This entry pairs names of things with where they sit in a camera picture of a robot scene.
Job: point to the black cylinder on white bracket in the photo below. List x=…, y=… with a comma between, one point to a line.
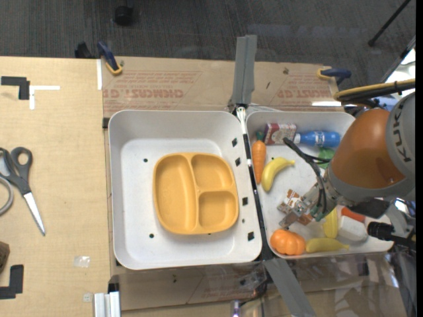
x=380, y=230

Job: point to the yellow corn cob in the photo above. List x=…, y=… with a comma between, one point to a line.
x=331, y=225

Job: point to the brown block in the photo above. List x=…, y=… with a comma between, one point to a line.
x=3, y=256

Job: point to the green toy vegetable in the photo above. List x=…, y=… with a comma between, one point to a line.
x=325, y=155

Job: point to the brown and white carton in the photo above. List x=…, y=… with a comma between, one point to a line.
x=291, y=195

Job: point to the white plastic tray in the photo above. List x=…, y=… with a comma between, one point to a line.
x=138, y=183
x=297, y=180

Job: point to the yellow banana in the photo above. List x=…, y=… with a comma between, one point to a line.
x=272, y=172
x=325, y=245

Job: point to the orange carrot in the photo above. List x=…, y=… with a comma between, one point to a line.
x=258, y=158

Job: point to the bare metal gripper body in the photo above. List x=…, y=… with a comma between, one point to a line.
x=314, y=200

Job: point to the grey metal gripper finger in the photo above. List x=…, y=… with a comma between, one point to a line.
x=297, y=206
x=288, y=220

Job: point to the red and white carton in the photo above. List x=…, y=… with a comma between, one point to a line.
x=281, y=133

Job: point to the blue and white bottle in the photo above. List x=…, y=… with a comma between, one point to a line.
x=319, y=138

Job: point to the orange pumpkin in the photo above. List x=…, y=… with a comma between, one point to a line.
x=287, y=242

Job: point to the white bottle with orange cap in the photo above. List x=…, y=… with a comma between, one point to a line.
x=352, y=228

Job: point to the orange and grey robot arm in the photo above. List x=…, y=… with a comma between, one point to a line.
x=367, y=157

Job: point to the orange divided plate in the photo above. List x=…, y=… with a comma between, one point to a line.
x=178, y=190

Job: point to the brown cardboard board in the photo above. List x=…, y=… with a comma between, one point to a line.
x=165, y=88

